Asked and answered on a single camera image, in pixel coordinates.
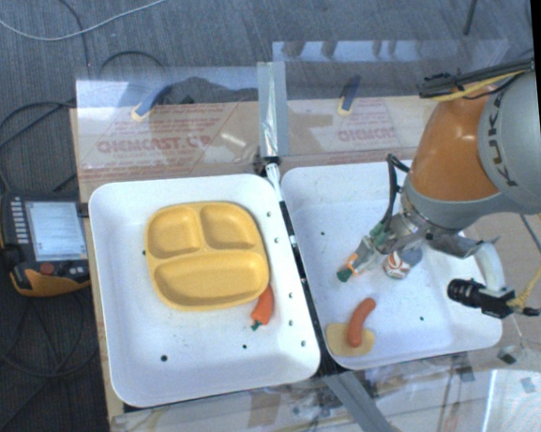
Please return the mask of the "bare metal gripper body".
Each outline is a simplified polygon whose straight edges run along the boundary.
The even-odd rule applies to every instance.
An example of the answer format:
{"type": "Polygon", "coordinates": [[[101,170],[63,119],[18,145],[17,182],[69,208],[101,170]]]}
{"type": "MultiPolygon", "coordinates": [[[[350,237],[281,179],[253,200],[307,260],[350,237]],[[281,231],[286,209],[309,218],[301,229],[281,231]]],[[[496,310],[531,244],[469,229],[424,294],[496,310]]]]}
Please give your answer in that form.
{"type": "Polygon", "coordinates": [[[439,225],[426,220],[416,211],[401,211],[385,215],[369,233],[376,251],[389,255],[403,248],[419,247],[423,240],[433,239],[442,231],[439,225]]]}

